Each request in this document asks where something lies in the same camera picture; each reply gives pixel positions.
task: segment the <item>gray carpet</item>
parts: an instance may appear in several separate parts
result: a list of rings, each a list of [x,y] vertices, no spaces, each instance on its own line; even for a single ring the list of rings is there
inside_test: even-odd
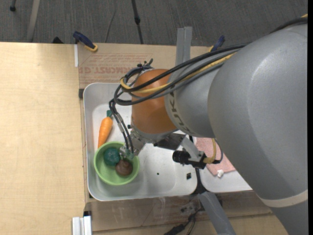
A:
[[[33,0],[0,0],[0,41],[25,42]],[[308,12],[308,0],[136,0],[143,42],[175,45],[177,28],[193,27],[193,46],[209,46],[225,36],[225,46],[264,36]],[[131,0],[41,0],[33,42],[58,36],[73,44],[74,31],[94,42],[139,44]]]

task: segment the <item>toy carrot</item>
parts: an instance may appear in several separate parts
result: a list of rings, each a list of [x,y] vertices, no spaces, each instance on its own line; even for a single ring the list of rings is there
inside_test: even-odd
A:
[[[111,115],[111,111],[108,110],[107,116],[101,121],[99,129],[98,148],[106,142],[110,131],[112,130],[113,120],[111,118]]]

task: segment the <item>green bowl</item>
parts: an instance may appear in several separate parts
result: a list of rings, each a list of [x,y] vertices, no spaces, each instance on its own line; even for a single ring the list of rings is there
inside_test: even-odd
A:
[[[133,164],[133,171],[128,176],[118,175],[117,172],[115,171],[115,166],[109,166],[104,163],[103,155],[108,148],[119,149],[123,145],[124,143],[122,142],[115,141],[107,142],[104,145],[100,146],[94,155],[93,165],[96,170],[96,173],[98,174],[99,178],[108,185],[111,186],[125,185],[134,180],[134,178],[138,175],[139,172],[138,156],[135,156],[131,161],[129,160],[129,162]]]

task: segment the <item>white object on pink cloth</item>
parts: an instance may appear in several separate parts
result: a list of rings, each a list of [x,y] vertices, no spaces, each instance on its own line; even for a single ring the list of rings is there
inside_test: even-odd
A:
[[[204,151],[207,157],[213,156],[213,141],[211,138],[197,138],[195,145],[199,151]],[[221,149],[216,144],[216,160],[221,158]],[[219,164],[207,164],[206,168],[214,175],[218,175],[218,170],[223,170],[224,173],[236,170],[228,158],[223,154],[223,159]]]

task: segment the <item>brown ball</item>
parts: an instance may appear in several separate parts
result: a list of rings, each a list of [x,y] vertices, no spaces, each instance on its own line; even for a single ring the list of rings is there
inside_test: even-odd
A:
[[[115,166],[115,170],[118,175],[120,176],[128,176],[133,171],[132,163],[128,162],[127,160],[121,159]]]

